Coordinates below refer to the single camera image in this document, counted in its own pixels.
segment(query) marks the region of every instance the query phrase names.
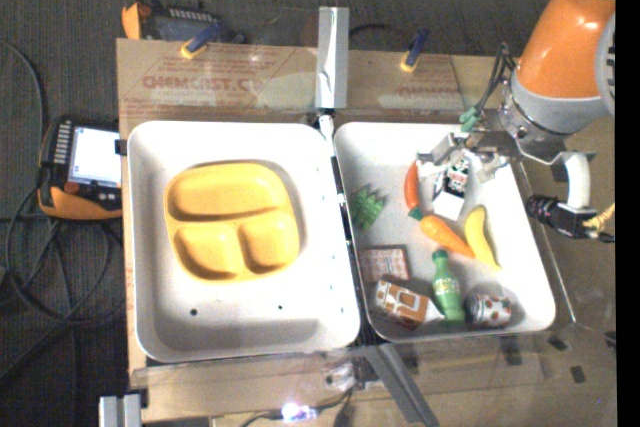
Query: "metal bracket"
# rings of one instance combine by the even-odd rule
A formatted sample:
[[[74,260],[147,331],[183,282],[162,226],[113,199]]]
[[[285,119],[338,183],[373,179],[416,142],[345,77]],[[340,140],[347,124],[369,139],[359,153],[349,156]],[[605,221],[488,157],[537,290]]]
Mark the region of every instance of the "metal bracket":
[[[316,109],[347,106],[349,9],[321,7],[318,20]]]
[[[451,155],[456,149],[461,146],[459,141],[453,136],[452,133],[444,136],[430,153],[418,153],[418,160],[423,162],[432,162],[434,165],[439,166]]]
[[[508,365],[522,365],[522,354],[514,335],[501,336],[500,349]]]
[[[100,427],[142,427],[142,398],[139,393],[124,397],[100,397]]]
[[[440,425],[393,344],[363,347],[357,352],[369,361],[408,423],[422,423],[426,427]]]

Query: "blue clamp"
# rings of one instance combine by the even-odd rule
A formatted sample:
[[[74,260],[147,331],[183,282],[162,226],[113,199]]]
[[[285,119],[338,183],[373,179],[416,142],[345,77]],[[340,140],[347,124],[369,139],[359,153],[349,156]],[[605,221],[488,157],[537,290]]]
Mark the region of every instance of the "blue clamp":
[[[204,52],[207,42],[217,38],[224,30],[225,27],[220,20],[214,22],[180,47],[182,55],[187,59],[193,59],[199,53]]]
[[[409,43],[409,50],[402,56],[402,62],[400,63],[400,68],[404,71],[413,72],[418,66],[418,58],[420,57],[420,52],[422,52],[422,47],[427,41],[427,36],[429,36],[429,29],[422,27]]]

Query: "display screen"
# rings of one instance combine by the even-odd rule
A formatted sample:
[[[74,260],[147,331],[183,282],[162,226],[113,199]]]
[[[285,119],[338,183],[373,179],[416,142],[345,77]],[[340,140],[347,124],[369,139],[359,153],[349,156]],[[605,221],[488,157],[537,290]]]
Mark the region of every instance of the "display screen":
[[[69,181],[103,187],[120,187],[122,170],[115,143],[118,132],[75,127],[71,149]]]

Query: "small led light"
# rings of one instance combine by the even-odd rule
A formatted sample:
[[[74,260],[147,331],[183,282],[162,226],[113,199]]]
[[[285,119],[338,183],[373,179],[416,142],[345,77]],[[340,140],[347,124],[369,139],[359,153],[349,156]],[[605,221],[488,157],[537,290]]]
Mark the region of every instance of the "small led light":
[[[297,422],[300,420],[315,420],[318,412],[309,406],[299,406],[294,402],[287,402],[282,406],[282,420],[285,423]]]

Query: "soda can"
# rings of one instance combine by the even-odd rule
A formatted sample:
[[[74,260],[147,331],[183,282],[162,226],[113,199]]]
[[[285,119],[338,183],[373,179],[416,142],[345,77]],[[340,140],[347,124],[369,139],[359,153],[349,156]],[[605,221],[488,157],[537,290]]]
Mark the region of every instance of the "soda can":
[[[511,320],[511,301],[494,294],[474,294],[465,301],[469,323],[476,327],[505,327]]]

